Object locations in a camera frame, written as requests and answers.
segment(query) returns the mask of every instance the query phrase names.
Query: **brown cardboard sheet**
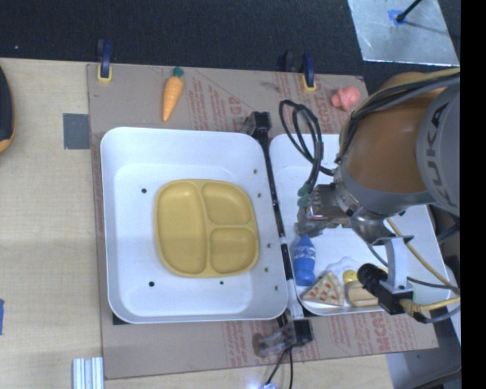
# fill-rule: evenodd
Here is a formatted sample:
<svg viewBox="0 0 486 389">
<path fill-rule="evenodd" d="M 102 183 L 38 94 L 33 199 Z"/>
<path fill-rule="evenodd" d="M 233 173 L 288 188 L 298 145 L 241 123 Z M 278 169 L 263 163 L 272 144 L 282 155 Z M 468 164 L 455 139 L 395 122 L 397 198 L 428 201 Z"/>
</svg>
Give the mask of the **brown cardboard sheet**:
<svg viewBox="0 0 486 389">
<path fill-rule="evenodd" d="M 316 75 L 315 92 L 306 92 L 300 75 L 287 72 L 183 68 L 184 91 L 172 117 L 161 119 L 162 91 L 171 66 L 113 65 L 111 83 L 99 83 L 97 65 L 87 66 L 92 172 L 99 263 L 100 317 L 104 373 L 107 379 L 253 365 L 270 365 L 253 348 L 256 336 L 279 327 L 271 321 L 163 323 L 133 325 L 113 321 L 106 284 L 100 141 L 117 126 L 238 132 L 253 111 L 271 113 L 271 136 L 283 133 L 279 103 L 304 104 L 318 116 L 322 132 L 338 134 L 348 114 L 330 97 L 352 85 L 367 96 L 360 77 Z M 433 327 L 406 315 L 384 312 L 310 318 L 314 341 L 296 349 L 294 361 L 367 356 L 436 348 Z"/>
</svg>

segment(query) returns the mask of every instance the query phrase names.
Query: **toy water bottle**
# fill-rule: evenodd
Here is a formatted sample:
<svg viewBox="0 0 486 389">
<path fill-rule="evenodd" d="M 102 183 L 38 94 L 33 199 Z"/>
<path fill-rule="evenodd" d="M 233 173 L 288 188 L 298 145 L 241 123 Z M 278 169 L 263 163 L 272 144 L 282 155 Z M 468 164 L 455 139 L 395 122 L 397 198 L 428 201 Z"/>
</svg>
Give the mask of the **toy water bottle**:
<svg viewBox="0 0 486 389">
<path fill-rule="evenodd" d="M 313 285 L 315 282 L 315 248 L 308 235 L 304 235 L 293 251 L 293 271 L 295 282 L 301 287 Z"/>
</svg>

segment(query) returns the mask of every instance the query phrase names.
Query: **pizza slice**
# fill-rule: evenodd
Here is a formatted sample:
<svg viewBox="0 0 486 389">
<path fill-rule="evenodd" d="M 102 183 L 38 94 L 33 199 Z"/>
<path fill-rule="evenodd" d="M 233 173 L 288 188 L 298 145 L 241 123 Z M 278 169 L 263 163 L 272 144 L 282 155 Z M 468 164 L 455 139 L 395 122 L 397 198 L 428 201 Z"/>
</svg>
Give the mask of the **pizza slice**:
<svg viewBox="0 0 486 389">
<path fill-rule="evenodd" d="M 301 300 L 319 302 L 331 306 L 343 306 L 343 288 L 337 276 L 333 272 L 328 271 L 301 295 Z"/>
</svg>

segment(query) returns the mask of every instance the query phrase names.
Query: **wooden table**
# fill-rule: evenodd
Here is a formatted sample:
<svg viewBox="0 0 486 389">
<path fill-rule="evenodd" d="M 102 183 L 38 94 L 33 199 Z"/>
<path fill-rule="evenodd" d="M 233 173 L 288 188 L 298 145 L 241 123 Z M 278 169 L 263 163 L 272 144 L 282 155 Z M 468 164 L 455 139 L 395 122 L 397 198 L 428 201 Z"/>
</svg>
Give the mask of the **wooden table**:
<svg viewBox="0 0 486 389">
<path fill-rule="evenodd" d="M 92 163 L 65 149 L 63 114 L 88 113 L 86 63 L 0 58 L 17 112 L 0 155 L 0 387 L 70 388 L 101 356 Z M 106 388 L 258 388 L 273 366 L 106 381 Z M 288 387 L 289 365 L 274 381 Z M 294 364 L 294 387 L 392 387 L 386 357 Z"/>
</svg>

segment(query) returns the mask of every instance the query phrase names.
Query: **toy carrot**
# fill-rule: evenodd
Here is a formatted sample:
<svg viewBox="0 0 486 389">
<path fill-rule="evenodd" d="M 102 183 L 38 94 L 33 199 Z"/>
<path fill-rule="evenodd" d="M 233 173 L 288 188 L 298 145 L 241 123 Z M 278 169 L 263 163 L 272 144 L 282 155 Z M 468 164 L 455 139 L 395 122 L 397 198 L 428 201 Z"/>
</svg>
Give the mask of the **toy carrot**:
<svg viewBox="0 0 486 389">
<path fill-rule="evenodd" d="M 168 121 L 171 117 L 175 105 L 178 102 L 181 91 L 184 88 L 184 82 L 181 80 L 181 76 L 184 71 L 176 66 L 173 69 L 173 76 L 169 78 L 164 86 L 164 96 L 162 102 L 162 120 Z"/>
</svg>

